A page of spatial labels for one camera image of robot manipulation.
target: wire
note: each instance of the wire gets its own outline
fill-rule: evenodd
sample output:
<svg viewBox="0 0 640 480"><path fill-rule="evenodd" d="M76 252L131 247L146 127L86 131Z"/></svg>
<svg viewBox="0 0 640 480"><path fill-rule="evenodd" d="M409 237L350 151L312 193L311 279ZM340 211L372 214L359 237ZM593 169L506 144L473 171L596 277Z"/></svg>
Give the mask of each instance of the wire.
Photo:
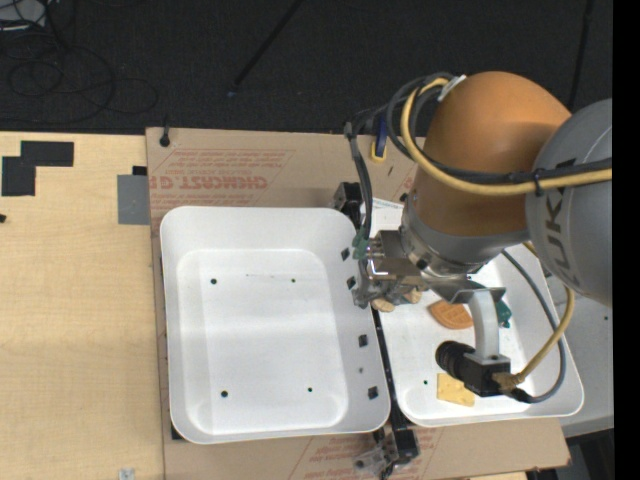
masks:
<svg viewBox="0 0 640 480"><path fill-rule="evenodd" d="M365 240L368 240L369 235L371 234L373 218L373 189L371 186L371 178L369 177L367 164L364 162L360 149L358 148L357 133L345 133L345 136L349 139L351 158L353 158L356 170L358 171L358 178L360 179L360 187L365 207L365 218L362 223L362 235Z"/></svg>
<svg viewBox="0 0 640 480"><path fill-rule="evenodd" d="M580 82L580 75L582 74L584 54L587 49L587 43L589 41L589 26L591 25L591 14L593 13L594 2L595 0L586 0L584 12L582 13L582 31L580 32L580 43L578 45L578 54L576 56L575 67L573 69L571 91L569 92L569 98L567 99L567 108L571 110L573 110L574 108L576 95L578 94L578 84Z"/></svg>
<svg viewBox="0 0 640 480"><path fill-rule="evenodd" d="M11 37L7 35L0 43L0 55L18 61L13 66L9 65L5 71L6 83L10 90L17 96L39 98L47 103L64 98L65 108L77 108L68 101L73 96L93 108L69 119L35 119L7 115L5 107L4 115L0 114L0 121L47 126L68 125L86 121L103 110L121 114L140 114L155 107L159 94L148 81L136 77L117 77L115 70L104 57L75 41L78 0L63 0L68 1L70 6L62 8L56 5L55 16L54 6L51 6L52 0L38 0L44 6L44 10L36 21L27 20L20 14L17 6L20 1L22 0L13 0L12 6L29 30L22 29ZM89 1L110 7L122 7L96 0ZM68 19L61 20L60 17L65 15L65 11L68 12ZM44 16L48 20L46 28L32 27ZM114 104L124 90L134 90L136 95L143 91L143 98L134 99L142 104L138 108L123 108Z"/></svg>
<svg viewBox="0 0 640 480"><path fill-rule="evenodd" d="M410 130L411 110L414 106L416 96L421 95L432 87L444 87L449 80L446 78L437 78L422 88L416 88L407 98L402 109L400 118L400 127L405 146L414 161L429 175L441 183L463 192L469 192L484 196L512 196L518 194L526 194L536 192L539 189L560 188L574 185L584 185L588 183L598 183L608 181L612 178L612 169L601 169L592 172L570 174L566 176L558 176L547 179L540 179L537 183L534 181L523 181L516 184L505 185L488 185L481 183L473 183L461 180L447 174L446 172L435 166L426 156L421 154L413 135Z"/></svg>
<svg viewBox="0 0 640 480"><path fill-rule="evenodd" d="M27 30L31 25L15 25L12 27L4 27L1 23L0 23L0 32L11 32L14 30Z"/></svg>
<svg viewBox="0 0 640 480"><path fill-rule="evenodd" d="M524 245L534 255L536 254L531 244L525 242ZM520 373L496 373L494 374L493 379L500 384L502 389L505 391L505 394L513 396L514 398L525 403L540 403L553 396L558 391L560 385L564 380L564 376L566 373L566 351L561 338L573 315L573 310L575 307L575 296L573 291L565 286L565 289L567 290L567 307L565 309L562 320L560 321L560 324L556 325L553 314L551 313L551 310L549 309L549 306L547 305L542 293L538 289L535 281L533 281L524 267L522 267L522 265L520 265L520 263L518 263L518 261L513 256L511 256L511 254L509 254L507 251L502 251L502 255L518 270L518 272L520 272L522 277L527 281L536 297L538 298L538 301L540 301L540 305L542 306L554 332L540 349L540 351L529 361L529 363L527 363L525 368L520 371ZM517 388L516 386L524 382L526 377L540 364L540 362L542 362L542 360L556 344L558 345L560 352L560 371L554 385L546 393L538 396L529 395L526 391Z"/></svg>
<svg viewBox="0 0 640 480"><path fill-rule="evenodd" d="M439 87L432 87L431 89L423 92L418 98L411 110L409 117L409 133L412 137L416 136L416 123L418 120L418 114L425 103L435 99L440 94ZM456 178L469 181L472 183L482 184L505 184L505 183L522 183L524 181L531 181L533 177L532 173L527 172L509 172L509 173L492 173L481 171L470 171L467 169L458 169L455 167L449 167L447 165L437 162L429 155L427 155L424 148L418 148L420 155L426 158L429 162L435 165L441 171L454 176ZM571 174L579 174L583 172L593 172L601 169L608 169L612 166L612 158L604 158L602 160L596 160L585 164L567 165L562 167L556 167L555 169L544 169L537 173L538 179L553 179L558 176L567 176Z"/></svg>
<svg viewBox="0 0 640 480"><path fill-rule="evenodd" d="M387 133L389 135L389 138L391 139L391 142L393 142L394 146L398 148L398 150L404 156L410 159L412 157L411 157L411 154L409 153L409 150L407 150L404 144L400 141L400 139L398 138L398 135L396 134L395 128L393 126L393 112L400 101L406 101L407 97L404 96L404 94L407 91L414 89L423 80L424 80L424 77L416 78L415 80L411 80L411 82L400 87L400 89L391 97L391 100L389 101L389 105L387 106L386 121L387 121Z"/></svg>

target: wooden table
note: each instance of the wooden table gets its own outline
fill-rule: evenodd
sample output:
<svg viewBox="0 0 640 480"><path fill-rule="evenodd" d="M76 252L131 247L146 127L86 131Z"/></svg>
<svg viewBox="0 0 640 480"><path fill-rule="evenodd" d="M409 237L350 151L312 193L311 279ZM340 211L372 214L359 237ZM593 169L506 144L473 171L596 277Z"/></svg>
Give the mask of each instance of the wooden table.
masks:
<svg viewBox="0 0 640 480"><path fill-rule="evenodd" d="M0 477L163 478L148 226L118 225L117 175L143 136L0 133L75 142L37 167L34 197L0 197Z"/></svg>

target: white plate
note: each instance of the white plate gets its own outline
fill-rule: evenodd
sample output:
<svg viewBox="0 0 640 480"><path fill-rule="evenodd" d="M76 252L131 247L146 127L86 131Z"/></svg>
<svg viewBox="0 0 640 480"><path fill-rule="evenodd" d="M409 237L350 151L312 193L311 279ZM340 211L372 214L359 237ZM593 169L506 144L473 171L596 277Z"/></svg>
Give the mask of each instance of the white plate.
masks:
<svg viewBox="0 0 640 480"><path fill-rule="evenodd" d="M384 219L375 219L384 211ZM379 205L374 212L372 236L379 229L397 229L402 208L395 218ZM557 319L540 263L522 245L507 249L533 278L549 308ZM513 316L509 329L500 329L500 352L511 359L511 371L520 371L538 352L553 332L540 302L520 273L502 255L496 257L472 276L487 287L505 287L504 301ZM435 360L438 346L447 340L475 345L473 328L450 330L440 325L427 306L439 300L433 292L423 293L416 304L398 306L392 313L380 313L389 353L398 405L411 421L420 426L439 427L462 423L479 423L519 418L569 416L580 410L584 390L573 356L564 338L566 373L560 389L548 400L527 405L504 396L475 397L473 407L454 404L437 398L437 376L444 373ZM520 386L532 395L546 392L555 382L560 365L555 347Z"/></svg>
<svg viewBox="0 0 640 480"><path fill-rule="evenodd" d="M160 238L170 409L185 439L384 424L390 402L373 318L354 306L347 285L357 271L354 235L344 215L323 208L167 213Z"/></svg>

